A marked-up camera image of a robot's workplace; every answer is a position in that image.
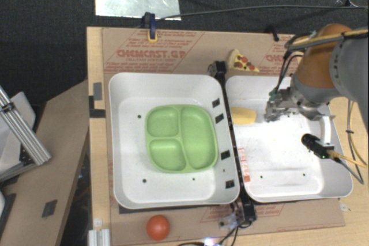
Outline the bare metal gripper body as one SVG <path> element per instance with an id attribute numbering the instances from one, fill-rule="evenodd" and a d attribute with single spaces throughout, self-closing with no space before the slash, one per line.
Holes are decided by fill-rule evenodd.
<path id="1" fill-rule="evenodd" d="M 319 112 L 318 109 L 321 106 L 321 104 L 313 103 L 305 99 L 297 89 L 292 87 L 279 90 L 274 88 L 269 93 L 268 107 L 273 108 L 275 113 L 279 109 L 289 108 L 289 114 L 299 113 L 308 120 L 317 121 L 325 116 L 333 120 L 334 115 Z"/>

